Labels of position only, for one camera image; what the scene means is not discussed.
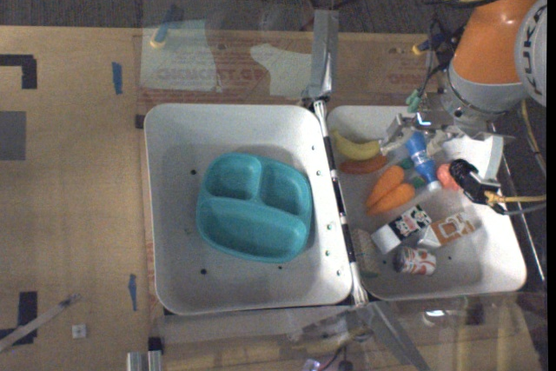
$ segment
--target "white bin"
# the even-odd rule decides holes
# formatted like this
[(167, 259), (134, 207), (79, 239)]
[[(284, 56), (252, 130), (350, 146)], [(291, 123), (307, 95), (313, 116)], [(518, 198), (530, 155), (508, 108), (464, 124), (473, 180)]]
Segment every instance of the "white bin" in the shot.
[[(378, 138), (403, 111), (339, 107), (330, 113), (328, 125), (346, 135)], [(321, 129), (312, 113), (281, 105), (165, 104), (147, 114), (145, 137), (156, 293), (164, 307), (179, 315), (197, 315), (332, 305), (349, 296), (348, 254)], [(313, 228), (306, 249), (293, 261), (276, 265), (243, 260), (211, 248), (197, 233), (195, 205), (203, 173), (213, 159), (230, 151), (268, 156), (307, 175), (314, 199)], [(351, 226), (373, 231), (386, 222), (364, 213), (368, 179), (341, 176), (341, 184)], [(377, 253), (381, 274), (363, 281), (367, 291), (384, 300), (402, 300), (520, 288), (526, 267), (509, 217), (463, 196), (461, 200), (473, 208), (482, 227), (444, 247), (434, 275), (397, 274), (390, 256)]]

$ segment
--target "toy can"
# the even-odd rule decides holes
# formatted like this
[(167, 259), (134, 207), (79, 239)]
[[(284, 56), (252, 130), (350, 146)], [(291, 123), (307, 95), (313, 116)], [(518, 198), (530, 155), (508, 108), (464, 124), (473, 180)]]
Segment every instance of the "toy can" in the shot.
[(402, 246), (394, 256), (394, 270), (403, 274), (432, 275), (436, 270), (436, 256), (423, 248)]

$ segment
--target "toy carrot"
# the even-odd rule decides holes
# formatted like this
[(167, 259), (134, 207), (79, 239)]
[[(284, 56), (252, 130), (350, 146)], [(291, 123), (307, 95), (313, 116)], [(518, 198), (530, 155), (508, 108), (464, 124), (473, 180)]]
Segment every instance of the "toy carrot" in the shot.
[(394, 190), (384, 195), (372, 208), (367, 210), (367, 215), (378, 215), (382, 212), (395, 209), (415, 197), (415, 187), (409, 182), (403, 182)]
[(382, 169), (387, 162), (388, 158), (384, 155), (377, 155), (365, 161), (350, 159), (340, 164), (340, 170), (351, 175), (364, 175)]
[(367, 207), (373, 207), (388, 192), (402, 184), (403, 177), (404, 170), (399, 165), (393, 165), (384, 170), (367, 198)]

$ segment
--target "red object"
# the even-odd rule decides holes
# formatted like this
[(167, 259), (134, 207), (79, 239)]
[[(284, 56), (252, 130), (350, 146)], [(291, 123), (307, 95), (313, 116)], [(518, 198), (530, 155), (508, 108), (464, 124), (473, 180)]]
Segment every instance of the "red object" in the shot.
[(347, 160), (340, 164), (340, 170), (351, 175), (364, 175), (382, 169), (388, 162), (384, 155), (377, 155), (365, 161)]
[(440, 181), (440, 184), (442, 184), (442, 187), (444, 189), (461, 189), (458, 183), (453, 179), (453, 176), (450, 175), (450, 164), (441, 164), (436, 169), (436, 176), (438, 177), (438, 180)]

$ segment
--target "banana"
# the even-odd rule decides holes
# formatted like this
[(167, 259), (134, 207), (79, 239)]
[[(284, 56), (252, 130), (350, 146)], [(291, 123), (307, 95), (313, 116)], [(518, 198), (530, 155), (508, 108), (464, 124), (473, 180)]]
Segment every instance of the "banana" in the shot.
[(336, 148), (346, 158), (355, 161), (364, 161), (373, 158), (381, 152), (381, 145), (378, 140), (368, 142), (353, 142), (345, 136), (340, 135), (338, 130), (332, 130), (332, 137)]

